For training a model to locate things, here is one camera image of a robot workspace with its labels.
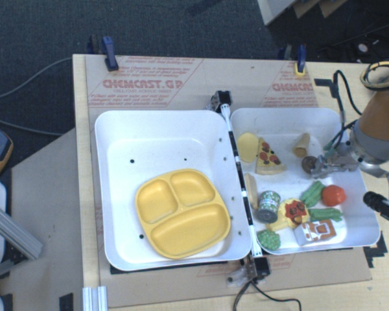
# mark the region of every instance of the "table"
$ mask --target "table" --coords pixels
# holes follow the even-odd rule
[[[242,60],[231,62],[233,65],[243,63]],[[255,68],[268,65],[268,61],[253,61]],[[365,91],[360,84],[359,75],[366,65],[353,63],[311,63],[306,64],[311,76],[314,93],[318,105],[337,110],[335,100],[325,89],[314,85],[314,78],[331,79],[333,73],[340,69],[346,75],[352,95],[357,106],[363,108],[369,101],[372,93]],[[86,75],[86,56],[76,54],[73,56],[74,87],[75,87],[75,111],[78,151],[78,182],[80,198],[80,226],[82,238],[82,267],[84,287],[96,288],[100,286],[100,272],[97,247],[97,227],[95,221],[95,206],[93,192],[93,172],[91,164],[90,132],[88,92]],[[357,118],[348,100],[344,100],[344,107],[349,121]],[[383,166],[389,170],[389,163]],[[388,187],[385,179],[375,179],[366,174],[363,175],[368,190],[374,190],[383,195],[388,195]],[[379,224],[383,231],[388,253],[383,258],[374,259],[374,268],[371,269],[373,280],[335,284],[327,286],[313,286],[289,290],[271,292],[275,298],[298,298],[304,310],[316,310],[323,306],[326,310],[389,310],[389,222],[378,216]],[[191,299],[160,303],[155,305],[156,310],[230,310],[234,296],[214,297],[207,299]],[[139,305],[115,308],[115,310],[151,310],[154,305]],[[239,309],[248,310],[297,310],[292,303],[275,303],[263,298],[259,294],[246,294],[239,303]]]

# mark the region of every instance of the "pizza slice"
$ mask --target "pizza slice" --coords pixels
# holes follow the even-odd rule
[[[260,137],[255,173],[260,175],[279,174],[286,169],[270,145]]]

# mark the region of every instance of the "white tray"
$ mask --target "white tray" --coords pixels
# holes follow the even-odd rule
[[[303,133],[311,136],[309,156],[318,157],[323,154],[323,146],[340,130],[340,118],[337,113],[326,108],[241,108],[233,112],[231,123],[235,139],[244,132],[252,132],[263,137],[276,151],[280,160],[286,164],[283,173],[262,176],[255,174],[255,161],[242,162],[244,173],[250,173],[257,182],[258,194],[265,190],[276,191],[282,200],[299,198],[309,188],[314,179],[301,167],[301,158],[292,153],[293,146]],[[343,212],[343,220],[337,224],[337,236],[325,242],[317,242],[306,246],[297,244],[291,228],[284,228],[277,233],[281,237],[281,247],[276,251],[266,250],[275,255],[320,251],[325,249],[353,248],[370,246],[377,242],[380,228],[377,217],[363,202],[367,191],[359,169],[354,172],[334,172],[328,178],[320,180],[324,185],[335,184],[342,187],[347,200],[337,206]],[[255,230],[265,229],[255,218]]]
[[[252,247],[241,186],[224,119],[208,110],[107,111],[95,122],[105,252],[119,270],[135,271],[245,257]],[[144,237],[134,198],[146,181],[178,169],[203,172],[231,216],[221,242],[184,259],[158,254]]]

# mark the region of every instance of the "black floor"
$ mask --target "black floor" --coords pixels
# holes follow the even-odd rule
[[[350,0],[328,18],[318,6],[301,19],[288,9],[267,27],[257,0],[0,0],[0,120],[57,134],[73,128],[71,61],[12,90],[87,53],[92,34],[111,36],[117,54],[272,60],[304,43],[307,61],[370,63],[389,59],[389,0]],[[57,137],[0,129],[15,144],[7,169]]]

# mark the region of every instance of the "tin can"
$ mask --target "tin can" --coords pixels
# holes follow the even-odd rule
[[[278,219],[281,197],[275,191],[264,191],[259,197],[258,219],[265,224],[272,224]]]

